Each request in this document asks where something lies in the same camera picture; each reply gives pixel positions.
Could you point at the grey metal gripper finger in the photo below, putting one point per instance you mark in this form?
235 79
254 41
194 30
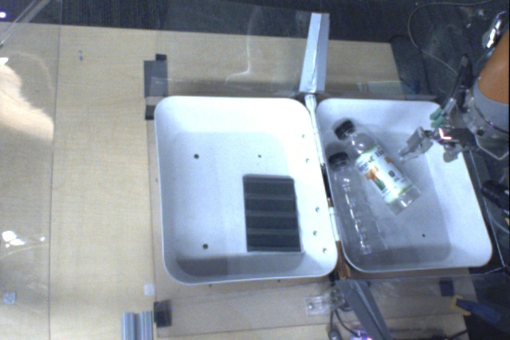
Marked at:
452 152
416 143

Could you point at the black ribbed rectangular block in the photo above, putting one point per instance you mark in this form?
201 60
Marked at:
271 213

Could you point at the clear plastic bottle with label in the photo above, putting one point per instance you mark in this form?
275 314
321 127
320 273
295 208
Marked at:
382 171

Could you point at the white plastic tray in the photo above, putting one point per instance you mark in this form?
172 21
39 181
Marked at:
442 219
223 187

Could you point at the clear plastic bottle without label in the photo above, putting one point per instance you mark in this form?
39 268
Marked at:
356 211

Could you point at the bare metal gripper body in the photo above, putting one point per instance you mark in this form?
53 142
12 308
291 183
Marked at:
488 137

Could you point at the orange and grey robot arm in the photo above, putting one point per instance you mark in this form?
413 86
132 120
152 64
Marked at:
494 71

